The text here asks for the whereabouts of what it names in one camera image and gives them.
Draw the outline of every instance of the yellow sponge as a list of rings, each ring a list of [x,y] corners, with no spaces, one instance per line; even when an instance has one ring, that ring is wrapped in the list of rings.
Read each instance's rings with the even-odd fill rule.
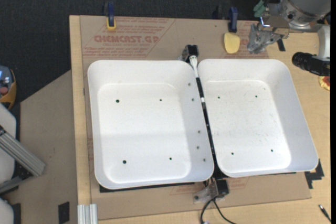
[[[224,34],[224,47],[228,54],[234,54],[239,50],[240,38],[233,33]]]

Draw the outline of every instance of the black connector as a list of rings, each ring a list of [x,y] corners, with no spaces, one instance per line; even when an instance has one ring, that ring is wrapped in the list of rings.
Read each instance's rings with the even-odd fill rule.
[[[182,52],[182,61],[189,63],[190,56],[198,56],[198,46],[197,45],[186,45]]]
[[[330,76],[330,61],[318,59],[312,54],[297,52],[293,55],[292,63],[318,76]]]
[[[218,190],[218,198],[224,197],[230,193],[229,186],[227,181],[224,179],[216,180],[217,190]]]

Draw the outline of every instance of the cardboard sheet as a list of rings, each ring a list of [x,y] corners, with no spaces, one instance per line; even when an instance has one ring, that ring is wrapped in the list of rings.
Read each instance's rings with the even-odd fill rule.
[[[69,208],[67,223],[77,223],[71,87],[68,71],[20,104],[20,142],[46,164],[41,176],[23,181],[4,197],[11,205],[21,204],[22,224],[59,223],[62,205]]]
[[[246,49],[250,25],[254,22],[238,22],[239,51],[227,54],[223,46],[224,33],[228,32],[226,20],[133,17],[117,17],[116,20],[116,30],[107,31],[105,17],[80,16],[91,201],[98,205],[99,219],[199,210],[203,204],[193,203],[193,193],[201,190],[203,183],[100,192],[94,176],[87,70],[92,62],[99,59],[174,60],[188,44],[198,45],[199,61],[215,58],[266,59],[266,52],[251,55]],[[221,207],[311,197],[304,173],[229,178],[227,181],[230,194],[218,203]]]

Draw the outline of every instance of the white tray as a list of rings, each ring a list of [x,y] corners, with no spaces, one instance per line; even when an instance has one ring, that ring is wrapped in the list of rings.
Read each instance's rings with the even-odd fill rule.
[[[312,170],[318,157],[287,67],[198,66],[218,167],[230,177]],[[94,171],[105,188],[199,182],[214,170],[195,75],[182,61],[99,60],[88,70]]]
[[[204,60],[198,73],[218,166],[230,177],[313,170],[318,157],[278,60]]]
[[[94,171],[105,188],[199,182],[214,170],[191,66],[100,60],[88,70]]]

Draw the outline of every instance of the clamp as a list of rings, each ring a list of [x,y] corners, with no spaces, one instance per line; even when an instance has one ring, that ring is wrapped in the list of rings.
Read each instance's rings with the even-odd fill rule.
[[[104,15],[106,16],[106,26],[108,30],[115,30],[117,24],[114,17],[114,4],[108,1],[104,5]]]
[[[236,7],[231,7],[229,10],[229,19],[228,23],[229,32],[237,32],[237,18],[238,18],[238,9]]]

